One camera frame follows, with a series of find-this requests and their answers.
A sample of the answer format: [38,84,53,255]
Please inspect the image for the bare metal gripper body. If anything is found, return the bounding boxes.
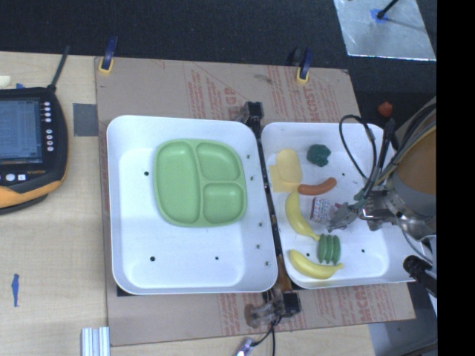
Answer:
[357,189,438,241]

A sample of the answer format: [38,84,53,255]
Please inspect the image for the small colourful printed carton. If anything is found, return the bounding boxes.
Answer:
[309,196,341,225]

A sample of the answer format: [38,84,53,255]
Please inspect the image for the green ribbed toy vegetable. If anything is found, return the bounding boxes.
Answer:
[315,233,342,266]

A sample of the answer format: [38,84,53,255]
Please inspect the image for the orange sausage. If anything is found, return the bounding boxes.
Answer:
[297,177,338,197]

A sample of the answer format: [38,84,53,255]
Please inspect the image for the yellow banana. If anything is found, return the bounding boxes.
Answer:
[284,191,321,242]
[288,248,344,280]

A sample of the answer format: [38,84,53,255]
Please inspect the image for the white plastic tray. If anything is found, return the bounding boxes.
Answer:
[106,115,279,296]
[261,122,421,290]

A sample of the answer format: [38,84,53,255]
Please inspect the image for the green broccoli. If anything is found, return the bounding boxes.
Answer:
[306,144,333,168]

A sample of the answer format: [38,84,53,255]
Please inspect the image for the yellow flat cheese slice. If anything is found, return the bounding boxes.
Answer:
[268,164,304,194]

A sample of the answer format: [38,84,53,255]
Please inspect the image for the pale yellow rounded toy piece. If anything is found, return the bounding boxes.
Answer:
[275,148,303,184]

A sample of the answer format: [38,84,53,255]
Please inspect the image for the thin black and white rod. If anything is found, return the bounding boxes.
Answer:
[253,121,287,293]

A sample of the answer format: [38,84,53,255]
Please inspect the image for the green divided plate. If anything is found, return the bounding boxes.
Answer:
[152,138,248,228]

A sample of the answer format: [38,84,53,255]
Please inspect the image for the brown cardboard board red print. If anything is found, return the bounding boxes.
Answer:
[94,56,417,347]

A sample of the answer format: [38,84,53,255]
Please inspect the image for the black cylinder on white bracket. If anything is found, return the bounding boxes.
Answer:
[403,234,438,298]

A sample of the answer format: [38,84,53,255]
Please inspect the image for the black block with thin wires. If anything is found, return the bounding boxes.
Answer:
[283,291,302,315]
[243,101,265,126]

